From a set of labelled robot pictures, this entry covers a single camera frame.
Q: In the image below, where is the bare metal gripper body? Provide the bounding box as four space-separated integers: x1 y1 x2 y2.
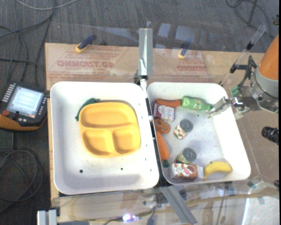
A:
231 86 280 114

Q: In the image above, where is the green plastic bottle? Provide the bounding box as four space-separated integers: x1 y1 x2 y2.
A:
180 95 214 113

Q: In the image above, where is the white plastic tray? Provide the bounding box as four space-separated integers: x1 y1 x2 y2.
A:
50 81 160 195
146 82 252 186

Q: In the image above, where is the white and red small can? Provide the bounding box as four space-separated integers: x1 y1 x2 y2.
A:
173 119 194 140

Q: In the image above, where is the orange toy sausage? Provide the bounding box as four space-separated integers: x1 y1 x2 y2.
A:
155 98 182 108

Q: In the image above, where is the red and white carton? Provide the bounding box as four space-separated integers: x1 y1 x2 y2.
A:
152 102 176 123

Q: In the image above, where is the green and red small can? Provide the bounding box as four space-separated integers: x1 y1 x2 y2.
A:
175 147 198 165

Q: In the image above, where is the yellow banana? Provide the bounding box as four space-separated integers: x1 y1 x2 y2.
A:
203 160 233 180

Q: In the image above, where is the brown toy pretzel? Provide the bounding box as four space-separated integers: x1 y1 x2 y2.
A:
153 118 171 135

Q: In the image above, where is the orange toy carrot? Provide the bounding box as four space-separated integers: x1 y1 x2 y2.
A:
155 131 170 168

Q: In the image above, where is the orange and white carton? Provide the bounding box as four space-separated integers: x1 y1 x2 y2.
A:
170 163 199 180

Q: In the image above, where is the yellow divided plate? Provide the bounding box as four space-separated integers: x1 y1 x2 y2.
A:
78 101 142 158

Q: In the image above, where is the brown cardboard board red print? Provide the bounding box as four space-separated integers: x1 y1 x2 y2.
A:
44 42 280 223

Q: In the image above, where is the dark green toy vegetable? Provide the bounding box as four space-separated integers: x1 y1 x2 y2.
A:
75 97 101 122

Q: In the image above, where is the black cylinder on white bracket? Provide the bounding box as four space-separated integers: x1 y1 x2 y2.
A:
261 126 280 145

